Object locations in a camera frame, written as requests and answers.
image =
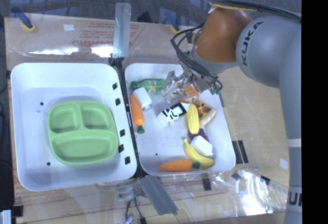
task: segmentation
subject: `toy food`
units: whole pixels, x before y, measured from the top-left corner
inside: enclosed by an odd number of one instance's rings
[[[194,104],[190,104],[187,110],[187,123],[189,132],[192,134],[197,134],[199,131],[199,118],[197,113],[197,108]]]
[[[206,125],[209,121],[211,121],[217,113],[217,110],[196,98],[193,98],[193,104],[197,108],[200,127]]]
[[[192,134],[188,131],[188,137],[192,141],[194,137],[196,136],[202,136],[206,141],[210,142],[209,138],[206,136],[205,131],[203,128],[200,128],[197,134]]]
[[[197,96],[198,95],[197,90],[192,85],[189,85],[189,86],[184,87],[183,90],[184,90],[185,94],[187,95],[183,99],[188,99],[188,98],[191,98],[191,97],[194,97],[194,96]]]
[[[157,115],[157,119],[163,127],[167,127],[174,121],[183,117],[188,110],[189,103],[178,102],[177,104],[166,108]]]
[[[158,168],[168,171],[183,172],[183,171],[190,171],[192,168],[199,169],[200,163],[198,162],[192,163],[189,159],[179,159],[162,164],[158,166]]]
[[[144,79],[141,81],[131,82],[131,89],[135,90],[137,88],[144,87],[147,92],[160,91],[165,87],[164,79]]]
[[[213,146],[211,143],[206,141],[202,136],[196,136],[190,142],[190,145],[194,147],[198,154],[202,156],[211,156],[213,153]]]
[[[142,127],[145,122],[145,118],[144,114],[142,113],[141,107],[134,95],[131,95],[130,97],[130,104],[133,123],[138,126],[137,132],[139,134],[142,134],[145,132],[144,128]]]
[[[144,87],[139,87],[132,93],[135,96],[141,110],[146,111],[152,107],[152,100]]]
[[[209,157],[205,157],[200,155],[192,145],[190,145],[188,143],[188,140],[185,138],[183,140],[183,142],[186,144],[185,146],[185,153],[187,155],[187,157],[193,161],[193,162],[199,162],[201,166],[203,167],[210,167],[211,165],[214,164],[214,160],[209,158]]]

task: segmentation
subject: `yellow fruit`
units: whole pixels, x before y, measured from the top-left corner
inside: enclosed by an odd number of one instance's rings
[[[199,118],[197,107],[194,104],[190,104],[187,110],[187,123],[190,133],[193,135],[197,134],[199,131]]]
[[[196,149],[188,143],[188,140],[185,138],[183,142],[186,144],[184,151],[187,155],[187,157],[193,161],[193,162],[199,162],[201,166],[203,167],[210,167],[214,164],[214,160],[200,155]]]

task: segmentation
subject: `toy pizza slice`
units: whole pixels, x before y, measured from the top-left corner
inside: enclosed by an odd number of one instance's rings
[[[217,110],[196,98],[193,98],[193,104],[197,108],[199,126],[204,126],[205,124],[207,124],[217,113]]]

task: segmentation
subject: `purple object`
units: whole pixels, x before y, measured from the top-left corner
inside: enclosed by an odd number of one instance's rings
[[[196,136],[202,136],[207,142],[209,141],[209,138],[205,135],[204,129],[200,128],[197,134],[192,134],[190,133],[190,131],[188,130],[188,137],[190,138],[190,140],[192,141],[194,139],[194,137]]]

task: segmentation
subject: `toy carrot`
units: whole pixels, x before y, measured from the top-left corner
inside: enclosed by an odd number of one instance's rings
[[[130,104],[133,123],[138,126],[137,132],[139,134],[142,134],[145,132],[144,128],[142,127],[145,122],[145,118],[144,114],[142,113],[141,107],[134,95],[131,95],[130,97]]]
[[[192,168],[199,169],[199,162],[192,163],[189,159],[179,159],[158,166],[159,169],[168,171],[183,172],[190,171]]]

